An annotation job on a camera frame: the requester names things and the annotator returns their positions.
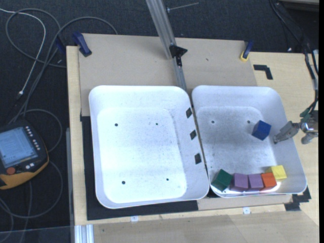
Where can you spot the purple cube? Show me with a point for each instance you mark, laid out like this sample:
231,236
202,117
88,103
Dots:
240,181
255,181

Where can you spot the orange cube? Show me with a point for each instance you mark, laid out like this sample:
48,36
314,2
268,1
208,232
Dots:
269,180

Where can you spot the green cube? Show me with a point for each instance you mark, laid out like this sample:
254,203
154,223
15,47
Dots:
222,179

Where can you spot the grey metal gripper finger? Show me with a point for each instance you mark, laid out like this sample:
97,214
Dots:
307,138
286,131

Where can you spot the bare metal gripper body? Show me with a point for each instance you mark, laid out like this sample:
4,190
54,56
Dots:
312,125

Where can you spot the white plastic tray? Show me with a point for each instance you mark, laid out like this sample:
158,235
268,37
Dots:
233,145
141,156

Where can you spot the brown cardboard board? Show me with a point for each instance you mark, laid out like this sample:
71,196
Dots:
131,64

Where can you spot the yellow cube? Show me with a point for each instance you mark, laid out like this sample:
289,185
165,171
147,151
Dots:
279,172

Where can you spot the blue cube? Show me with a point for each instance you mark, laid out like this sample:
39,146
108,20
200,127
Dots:
261,130

